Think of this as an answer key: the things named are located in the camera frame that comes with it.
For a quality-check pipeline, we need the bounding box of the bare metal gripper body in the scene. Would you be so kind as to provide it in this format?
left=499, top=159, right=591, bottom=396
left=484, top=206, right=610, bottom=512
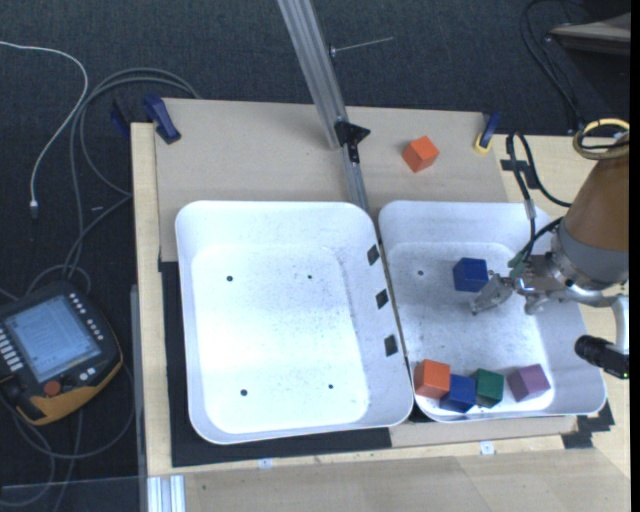
left=511, top=251, right=577, bottom=302

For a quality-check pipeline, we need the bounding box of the blue cube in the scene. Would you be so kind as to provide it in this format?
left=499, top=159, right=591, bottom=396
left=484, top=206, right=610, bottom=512
left=452, top=257, right=490, bottom=293
left=439, top=373, right=478, bottom=415

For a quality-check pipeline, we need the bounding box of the white plastic tray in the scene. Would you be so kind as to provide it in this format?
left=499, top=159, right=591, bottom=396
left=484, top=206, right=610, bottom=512
left=173, top=199, right=416, bottom=446
left=377, top=199, right=609, bottom=424

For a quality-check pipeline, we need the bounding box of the green cube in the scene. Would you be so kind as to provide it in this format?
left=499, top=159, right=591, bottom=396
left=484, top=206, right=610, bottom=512
left=471, top=368, right=506, bottom=409

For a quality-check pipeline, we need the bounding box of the purple cube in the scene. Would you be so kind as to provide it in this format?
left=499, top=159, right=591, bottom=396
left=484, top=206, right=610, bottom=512
left=506, top=363, right=552, bottom=403

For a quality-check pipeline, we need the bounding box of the orange cube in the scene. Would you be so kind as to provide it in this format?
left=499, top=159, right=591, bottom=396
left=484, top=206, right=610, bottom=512
left=401, top=135, right=441, bottom=174
left=413, top=358, right=452, bottom=400

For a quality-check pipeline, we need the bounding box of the brown cardboard board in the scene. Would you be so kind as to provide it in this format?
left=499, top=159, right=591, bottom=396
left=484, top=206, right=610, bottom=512
left=152, top=97, right=581, bottom=450

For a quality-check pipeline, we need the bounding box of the black cylinder on white bracket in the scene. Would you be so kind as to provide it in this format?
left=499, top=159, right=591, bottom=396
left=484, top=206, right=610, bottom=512
left=523, top=282, right=630, bottom=381

